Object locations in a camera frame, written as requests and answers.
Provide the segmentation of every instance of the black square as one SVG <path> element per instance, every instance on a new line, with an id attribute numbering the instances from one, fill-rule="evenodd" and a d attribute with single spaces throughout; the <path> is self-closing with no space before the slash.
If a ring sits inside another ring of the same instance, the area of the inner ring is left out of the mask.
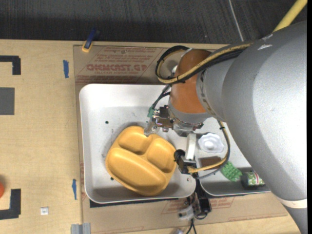
<path id="1" fill-rule="evenodd" d="M 0 88 L 0 115 L 14 115 L 15 88 Z"/>

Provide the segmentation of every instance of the yellow divided plate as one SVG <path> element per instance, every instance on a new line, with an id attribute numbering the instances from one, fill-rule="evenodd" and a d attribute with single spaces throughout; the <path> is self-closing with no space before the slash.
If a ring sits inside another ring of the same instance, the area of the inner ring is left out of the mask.
<path id="1" fill-rule="evenodd" d="M 143 196 L 160 194 L 175 171 L 175 148 L 164 138 L 131 126 L 124 129 L 108 151 L 105 165 L 112 178 Z"/>

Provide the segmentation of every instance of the wooden table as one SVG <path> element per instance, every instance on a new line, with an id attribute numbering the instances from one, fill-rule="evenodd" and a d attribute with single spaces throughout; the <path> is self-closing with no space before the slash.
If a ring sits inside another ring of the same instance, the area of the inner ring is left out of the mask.
<path id="1" fill-rule="evenodd" d="M 19 218 L 0 220 L 0 234 L 66 234 L 70 233 L 72 224 L 83 223 L 73 69 L 73 45 L 77 44 L 82 42 L 0 40 L 0 55 L 21 58 L 21 75 L 12 75 L 11 63 L 0 62 L 0 87 L 15 88 L 14 115 L 0 115 L 0 181 L 5 185 L 0 210 L 9 208 L 10 190 L 21 189 L 21 214 Z M 194 47 L 218 48 L 219 45 L 194 44 Z M 63 60 L 69 62 L 69 78 L 64 76 Z M 77 182 L 77 199 L 72 188 L 73 179 Z M 41 215 L 41 207 L 48 207 L 49 214 Z M 196 229 L 203 234 L 299 233 L 289 215 L 197 225 Z M 135 233 L 172 234 L 175 230 Z"/>

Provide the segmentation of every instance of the blue tape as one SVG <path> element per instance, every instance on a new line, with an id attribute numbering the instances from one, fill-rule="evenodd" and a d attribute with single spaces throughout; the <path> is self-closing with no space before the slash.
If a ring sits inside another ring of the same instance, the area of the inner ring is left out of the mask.
<path id="1" fill-rule="evenodd" d="M 73 188 L 75 200 L 77 200 L 77 185 L 76 185 L 75 179 L 73 179 L 72 188 Z"/>
<path id="2" fill-rule="evenodd" d="M 68 76 L 68 74 L 69 74 L 68 61 L 63 60 L 63 68 L 64 68 L 65 78 L 69 78 L 69 76 Z"/>

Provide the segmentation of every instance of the small white cube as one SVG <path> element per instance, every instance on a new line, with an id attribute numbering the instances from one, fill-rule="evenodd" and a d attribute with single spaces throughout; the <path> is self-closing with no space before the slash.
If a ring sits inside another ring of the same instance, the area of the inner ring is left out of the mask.
<path id="1" fill-rule="evenodd" d="M 41 207 L 40 213 L 41 213 L 41 215 L 48 215 L 49 214 L 49 207 Z"/>

